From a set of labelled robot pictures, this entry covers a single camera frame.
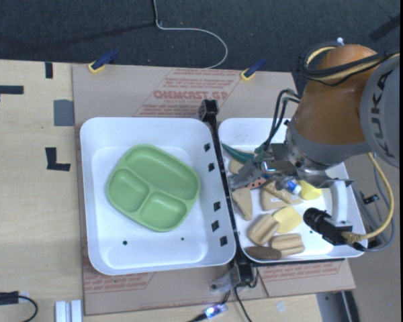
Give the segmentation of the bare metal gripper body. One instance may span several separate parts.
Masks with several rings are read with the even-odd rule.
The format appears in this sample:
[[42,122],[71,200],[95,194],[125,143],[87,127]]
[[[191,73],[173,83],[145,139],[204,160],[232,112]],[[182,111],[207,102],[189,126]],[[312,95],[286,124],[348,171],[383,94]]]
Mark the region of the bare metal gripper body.
[[327,165],[312,161],[297,146],[271,144],[262,161],[262,173],[275,178],[294,177],[306,182],[325,182],[330,179]]

